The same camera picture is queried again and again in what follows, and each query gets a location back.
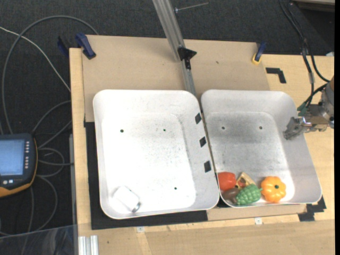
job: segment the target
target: white tray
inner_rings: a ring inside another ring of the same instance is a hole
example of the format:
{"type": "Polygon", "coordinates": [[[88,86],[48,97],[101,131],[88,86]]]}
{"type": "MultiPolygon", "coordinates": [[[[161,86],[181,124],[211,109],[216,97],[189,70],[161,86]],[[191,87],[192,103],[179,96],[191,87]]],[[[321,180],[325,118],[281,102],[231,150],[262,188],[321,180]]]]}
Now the white tray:
{"type": "Polygon", "coordinates": [[[123,219],[216,205],[218,184],[192,94],[104,90],[93,108],[106,215],[123,219]]]}
{"type": "MultiPolygon", "coordinates": [[[[209,90],[201,97],[216,172],[247,173],[258,185],[278,176],[287,195],[279,204],[313,203],[321,187],[303,135],[283,131],[297,117],[291,97],[278,91],[209,90]]],[[[229,201],[226,204],[237,207],[229,201]]],[[[248,206],[271,203],[260,199],[248,206]]]]}

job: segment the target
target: orange pumpkin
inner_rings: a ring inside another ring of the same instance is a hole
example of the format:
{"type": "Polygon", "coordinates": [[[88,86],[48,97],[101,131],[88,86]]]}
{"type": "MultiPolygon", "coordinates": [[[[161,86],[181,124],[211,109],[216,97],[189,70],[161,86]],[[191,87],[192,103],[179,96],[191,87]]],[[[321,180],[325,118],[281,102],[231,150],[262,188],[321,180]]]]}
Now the orange pumpkin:
{"type": "Polygon", "coordinates": [[[261,182],[261,188],[261,194],[269,202],[277,203],[286,196],[286,184],[277,176],[267,176],[261,182]]]}

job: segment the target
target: blue screen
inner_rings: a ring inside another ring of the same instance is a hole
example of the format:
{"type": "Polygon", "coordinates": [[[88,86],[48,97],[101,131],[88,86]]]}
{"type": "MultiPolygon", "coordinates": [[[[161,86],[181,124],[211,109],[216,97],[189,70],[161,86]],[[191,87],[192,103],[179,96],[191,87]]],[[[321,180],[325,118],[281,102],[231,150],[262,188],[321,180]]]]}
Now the blue screen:
{"type": "Polygon", "coordinates": [[[0,175],[22,175],[24,140],[0,140],[0,175]]]}

